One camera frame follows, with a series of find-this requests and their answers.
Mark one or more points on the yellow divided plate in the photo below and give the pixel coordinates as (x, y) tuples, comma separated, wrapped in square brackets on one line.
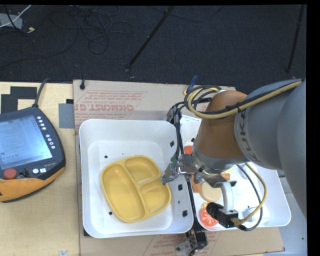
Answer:
[(130, 187)]

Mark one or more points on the orange citrus slice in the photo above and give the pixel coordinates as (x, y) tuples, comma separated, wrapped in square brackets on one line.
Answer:
[(207, 219)]

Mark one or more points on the tan round biscuit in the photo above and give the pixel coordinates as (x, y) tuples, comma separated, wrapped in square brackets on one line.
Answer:
[(211, 193)]

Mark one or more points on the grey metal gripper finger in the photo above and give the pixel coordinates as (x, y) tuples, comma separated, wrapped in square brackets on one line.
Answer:
[(173, 170), (168, 178)]

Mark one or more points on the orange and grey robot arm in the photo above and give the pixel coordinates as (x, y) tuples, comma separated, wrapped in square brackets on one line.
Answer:
[(260, 130)]

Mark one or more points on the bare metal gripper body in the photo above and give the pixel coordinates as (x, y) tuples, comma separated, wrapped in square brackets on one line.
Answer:
[(190, 166)]

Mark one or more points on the orange round toy food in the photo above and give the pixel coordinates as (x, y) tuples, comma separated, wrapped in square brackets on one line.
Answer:
[(188, 150)]

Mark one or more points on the brown cardboard board red print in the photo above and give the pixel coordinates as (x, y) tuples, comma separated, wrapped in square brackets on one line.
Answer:
[(120, 100)]

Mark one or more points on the white plastic tray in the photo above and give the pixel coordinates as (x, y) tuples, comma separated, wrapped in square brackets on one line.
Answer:
[(272, 195), (130, 132)]

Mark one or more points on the black cylinder on white bracket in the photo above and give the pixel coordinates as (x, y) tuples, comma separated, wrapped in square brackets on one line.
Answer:
[(228, 197)]

